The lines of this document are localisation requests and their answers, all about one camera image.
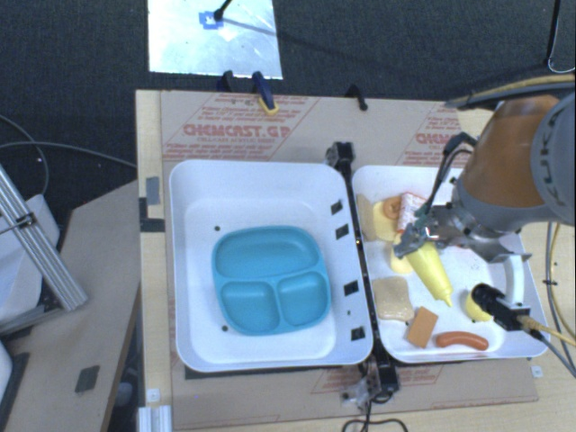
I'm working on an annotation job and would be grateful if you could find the yellow squeeze bottle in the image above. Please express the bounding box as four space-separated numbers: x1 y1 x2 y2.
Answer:
395 236 454 310

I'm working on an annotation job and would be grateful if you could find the yellow round toy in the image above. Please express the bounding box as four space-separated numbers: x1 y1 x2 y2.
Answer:
463 285 494 323

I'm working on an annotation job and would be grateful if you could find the orange rectangular biscuit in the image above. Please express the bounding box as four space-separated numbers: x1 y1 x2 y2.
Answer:
406 305 440 350

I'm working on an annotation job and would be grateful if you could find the brown cardboard board red print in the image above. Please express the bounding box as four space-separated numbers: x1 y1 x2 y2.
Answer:
158 89 540 432

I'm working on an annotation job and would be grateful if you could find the thin black rod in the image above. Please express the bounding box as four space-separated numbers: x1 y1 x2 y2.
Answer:
337 159 389 369

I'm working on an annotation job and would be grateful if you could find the blue divided plate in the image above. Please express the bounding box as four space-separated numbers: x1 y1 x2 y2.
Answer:
211 224 333 337

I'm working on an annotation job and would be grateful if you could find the pale yellow flat slice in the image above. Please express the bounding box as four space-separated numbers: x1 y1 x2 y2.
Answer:
372 200 401 243

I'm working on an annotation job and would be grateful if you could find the red and white packet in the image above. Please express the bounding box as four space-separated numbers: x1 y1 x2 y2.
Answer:
395 191 429 236

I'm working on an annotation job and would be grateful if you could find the orange sausage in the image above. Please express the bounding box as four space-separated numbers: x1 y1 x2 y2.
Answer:
434 330 490 352

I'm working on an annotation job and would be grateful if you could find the orange doughnut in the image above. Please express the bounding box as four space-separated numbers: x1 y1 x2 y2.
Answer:
382 195 404 221

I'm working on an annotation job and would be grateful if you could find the beige flat slice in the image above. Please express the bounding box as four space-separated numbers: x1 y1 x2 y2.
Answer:
355 193 380 243

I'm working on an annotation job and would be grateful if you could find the white plastic tray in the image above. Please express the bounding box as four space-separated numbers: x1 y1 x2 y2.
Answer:
350 165 551 365
167 158 375 374

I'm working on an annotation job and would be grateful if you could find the pale yellow round piece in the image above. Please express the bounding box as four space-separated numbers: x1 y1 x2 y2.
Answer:
388 244 415 275

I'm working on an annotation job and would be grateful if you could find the black cylinder on white bracket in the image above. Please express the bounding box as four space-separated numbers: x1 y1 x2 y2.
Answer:
471 252 534 333

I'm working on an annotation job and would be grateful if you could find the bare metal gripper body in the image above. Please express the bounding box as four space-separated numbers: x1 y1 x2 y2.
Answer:
421 206 533 265

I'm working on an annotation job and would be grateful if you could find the beige bread slice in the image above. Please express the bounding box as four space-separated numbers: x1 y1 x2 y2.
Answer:
372 275 416 324

